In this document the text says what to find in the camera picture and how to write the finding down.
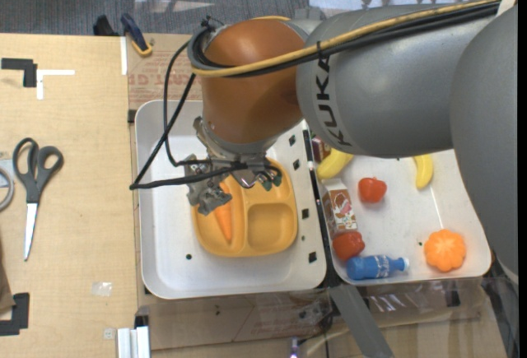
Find yellow banana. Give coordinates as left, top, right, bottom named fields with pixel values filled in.
left=316, top=147, right=355, bottom=180
left=412, top=154, right=435, bottom=190

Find white and brown milk carton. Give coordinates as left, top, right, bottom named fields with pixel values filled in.
left=320, top=177, right=358, bottom=239

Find orange carrot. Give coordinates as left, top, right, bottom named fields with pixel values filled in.
left=213, top=182, right=235, bottom=244

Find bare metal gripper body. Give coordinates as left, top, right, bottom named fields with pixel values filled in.
left=183, top=150, right=268, bottom=189

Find grey tape roll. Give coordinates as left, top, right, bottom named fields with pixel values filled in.
left=0, top=165, right=16, bottom=213

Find red bell pepper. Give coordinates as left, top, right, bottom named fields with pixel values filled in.
left=357, top=176, right=388, bottom=203
left=332, top=230, right=366, bottom=263

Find grey handled scissors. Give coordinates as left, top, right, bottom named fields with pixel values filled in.
left=12, top=137, right=65, bottom=263

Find blue bottle white cap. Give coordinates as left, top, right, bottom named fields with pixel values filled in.
left=345, top=253, right=411, bottom=281

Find yellow divided plate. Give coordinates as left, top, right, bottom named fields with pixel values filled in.
left=192, top=156, right=299, bottom=258

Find white plastic tray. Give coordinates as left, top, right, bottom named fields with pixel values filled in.
left=306, top=121, right=493, bottom=287
left=134, top=100, right=329, bottom=300

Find orange pumpkin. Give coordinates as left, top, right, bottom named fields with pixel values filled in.
left=423, top=228, right=468, bottom=272

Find dark red carton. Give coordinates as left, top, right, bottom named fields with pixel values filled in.
left=310, top=136, right=333, bottom=162

